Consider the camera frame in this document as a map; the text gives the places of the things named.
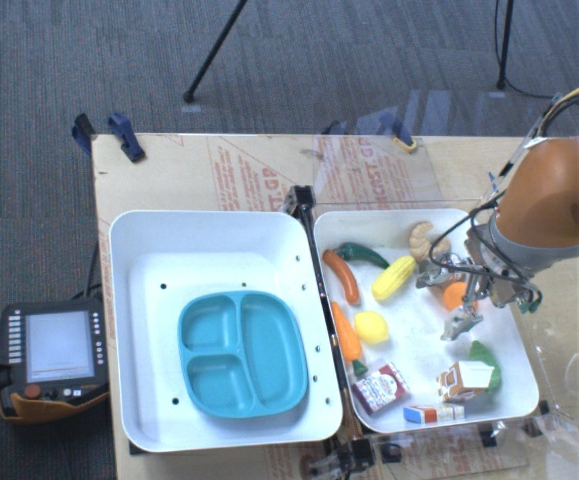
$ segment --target yellow corn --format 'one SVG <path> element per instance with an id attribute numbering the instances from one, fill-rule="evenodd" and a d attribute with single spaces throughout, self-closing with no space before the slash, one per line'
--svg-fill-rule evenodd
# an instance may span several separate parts
<path id="1" fill-rule="evenodd" d="M 413 273 L 416 260 L 413 256 L 401 256 L 389 265 L 371 286 L 371 293 L 377 301 L 385 300 L 395 292 Z"/>

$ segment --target wooden table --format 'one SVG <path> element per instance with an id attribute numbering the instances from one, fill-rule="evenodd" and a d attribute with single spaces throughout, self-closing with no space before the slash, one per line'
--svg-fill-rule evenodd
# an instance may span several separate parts
<path id="1" fill-rule="evenodd" d="M 324 210 L 443 205 L 468 210 L 487 190 L 489 172 L 497 174 L 522 140 L 417 137 L 418 148 L 410 154 L 384 136 L 171 133 L 137 137 L 146 157 L 136 163 L 121 151 L 116 136 L 97 135 L 92 141 L 120 480 L 302 480 L 301 470 L 324 452 L 321 443 L 304 443 L 130 453 L 119 409 L 109 259 L 109 229 L 116 217 L 134 209 L 275 211 L 293 185 L 313 186 L 316 208 Z M 408 435 L 401 440 L 400 463 L 378 461 L 353 478 L 579 477 L 579 258 L 555 265 L 534 281 L 545 300 L 533 315 L 517 312 L 517 320 L 550 413 L 530 422 L 502 422 L 497 446 L 490 448 L 483 448 L 470 434 L 475 431 L 465 426 L 448 435 L 428 431 Z M 526 432 L 526 423 L 542 435 L 531 437 L 536 432 Z"/>

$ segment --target black pole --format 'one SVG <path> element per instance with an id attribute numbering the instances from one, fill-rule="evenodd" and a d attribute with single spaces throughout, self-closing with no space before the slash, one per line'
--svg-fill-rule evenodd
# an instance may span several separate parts
<path id="1" fill-rule="evenodd" d="M 247 0 L 240 0 L 238 2 L 238 5 L 236 5 L 236 8 L 234 9 L 233 13 L 231 13 L 231 16 L 229 17 L 229 21 L 227 21 L 227 24 L 222 29 L 222 32 L 218 36 L 216 43 L 213 45 L 213 48 L 211 49 L 211 51 L 209 52 L 209 55 L 205 59 L 205 62 L 201 66 L 200 71 L 198 71 L 196 78 L 191 83 L 191 86 L 189 87 L 189 89 L 187 89 L 185 91 L 185 93 L 182 95 L 182 99 L 185 100 L 187 103 L 191 103 L 193 101 L 193 93 L 196 91 L 198 85 L 200 84 L 202 77 L 205 76 L 205 73 L 209 69 L 209 66 L 211 65 L 211 62 L 213 61 L 213 58 L 217 55 L 218 50 L 220 50 L 220 47 L 222 46 L 223 41 L 226 39 L 227 34 L 229 34 L 231 27 L 233 27 L 233 24 L 238 19 L 238 16 L 240 15 L 240 12 L 242 11 L 242 9 L 244 8 L 246 3 L 247 3 Z"/>
<path id="2" fill-rule="evenodd" d="M 505 88 L 507 70 L 507 51 L 509 49 L 509 35 L 511 34 L 511 16 L 513 15 L 513 0 L 507 0 L 507 15 L 505 17 L 505 32 L 502 39 L 502 58 L 500 59 L 500 72 L 496 87 L 500 90 Z"/>

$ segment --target gray carpet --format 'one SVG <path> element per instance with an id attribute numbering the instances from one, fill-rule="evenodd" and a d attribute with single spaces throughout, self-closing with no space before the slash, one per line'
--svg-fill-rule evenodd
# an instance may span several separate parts
<path id="1" fill-rule="evenodd" d="M 105 133 L 120 111 L 136 132 L 311 134 L 374 133 L 387 109 L 413 135 L 495 140 L 579 87 L 579 0 L 515 0 L 504 90 L 507 0 L 249 0 L 185 103 L 237 2 L 0 0 L 0 312 L 83 287 L 96 220 L 80 113 Z M 579 107 L 551 132 L 578 135 Z M 0 419 L 0 480 L 30 478 L 115 478 L 108 405 Z"/>

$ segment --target blue divided plate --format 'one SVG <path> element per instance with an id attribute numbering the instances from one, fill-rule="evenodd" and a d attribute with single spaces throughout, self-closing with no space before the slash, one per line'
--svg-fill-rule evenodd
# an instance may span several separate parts
<path id="1" fill-rule="evenodd" d="M 300 330 L 287 304 L 270 293 L 194 299 L 180 313 L 178 346 L 189 396 L 212 416 L 277 414 L 307 391 Z"/>

